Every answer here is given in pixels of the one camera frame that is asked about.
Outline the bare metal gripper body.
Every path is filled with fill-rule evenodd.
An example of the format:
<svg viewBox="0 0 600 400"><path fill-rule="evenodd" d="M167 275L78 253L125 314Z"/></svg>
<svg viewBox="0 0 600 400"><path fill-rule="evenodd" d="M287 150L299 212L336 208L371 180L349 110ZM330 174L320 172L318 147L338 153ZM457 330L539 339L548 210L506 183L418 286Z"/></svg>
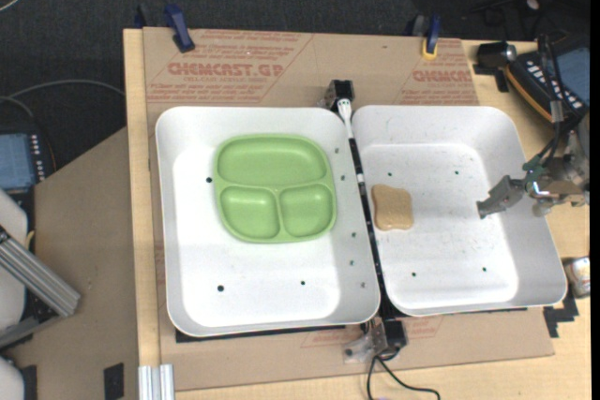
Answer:
<svg viewBox="0 0 600 400"><path fill-rule="evenodd" d="M555 156L543 161L535 156L523 165L525 191L544 207L589 202L590 160L586 156Z"/></svg>

